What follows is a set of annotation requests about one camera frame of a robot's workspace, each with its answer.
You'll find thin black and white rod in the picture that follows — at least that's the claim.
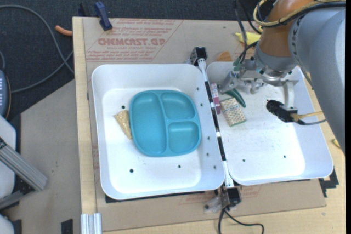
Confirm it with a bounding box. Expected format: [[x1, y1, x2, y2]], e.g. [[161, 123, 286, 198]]
[[199, 59, 234, 187]]

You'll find tan pizza slice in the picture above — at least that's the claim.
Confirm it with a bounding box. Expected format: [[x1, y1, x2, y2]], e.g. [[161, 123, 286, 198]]
[[114, 109, 133, 140]]

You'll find brown cardboard board, red print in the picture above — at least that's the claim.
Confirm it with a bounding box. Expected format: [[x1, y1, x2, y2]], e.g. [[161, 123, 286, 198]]
[[82, 18, 327, 231]]

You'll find black cylinder on white bracket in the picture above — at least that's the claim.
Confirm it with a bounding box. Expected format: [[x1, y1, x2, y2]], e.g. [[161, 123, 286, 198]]
[[265, 79, 299, 123]]

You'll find pink and white carton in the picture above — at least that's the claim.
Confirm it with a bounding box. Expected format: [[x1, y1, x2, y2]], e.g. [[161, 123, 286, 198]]
[[210, 82, 222, 115]]

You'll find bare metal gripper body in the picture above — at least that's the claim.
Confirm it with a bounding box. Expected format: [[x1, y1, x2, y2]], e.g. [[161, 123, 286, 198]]
[[234, 59, 292, 88]]

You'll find patterned white and green packet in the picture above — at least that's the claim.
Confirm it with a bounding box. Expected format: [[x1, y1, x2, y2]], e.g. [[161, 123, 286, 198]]
[[219, 98, 247, 128]]

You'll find blue divided plate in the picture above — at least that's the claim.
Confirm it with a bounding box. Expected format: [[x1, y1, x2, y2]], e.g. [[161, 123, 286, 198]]
[[129, 89, 202, 158]]

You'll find green curved pod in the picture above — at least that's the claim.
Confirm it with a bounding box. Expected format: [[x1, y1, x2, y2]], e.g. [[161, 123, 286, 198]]
[[226, 89, 247, 109]]

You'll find orange toy slice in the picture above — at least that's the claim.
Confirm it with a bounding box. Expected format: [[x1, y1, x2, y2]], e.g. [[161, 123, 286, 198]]
[[216, 51, 234, 62]]

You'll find orange carrot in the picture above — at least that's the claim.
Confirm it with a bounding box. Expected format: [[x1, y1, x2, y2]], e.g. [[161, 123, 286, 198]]
[[54, 25, 73, 36]]

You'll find white plastic tray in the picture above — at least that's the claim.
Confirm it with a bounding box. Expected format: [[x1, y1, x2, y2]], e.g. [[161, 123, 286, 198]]
[[91, 63, 226, 200], [205, 61, 335, 186]]

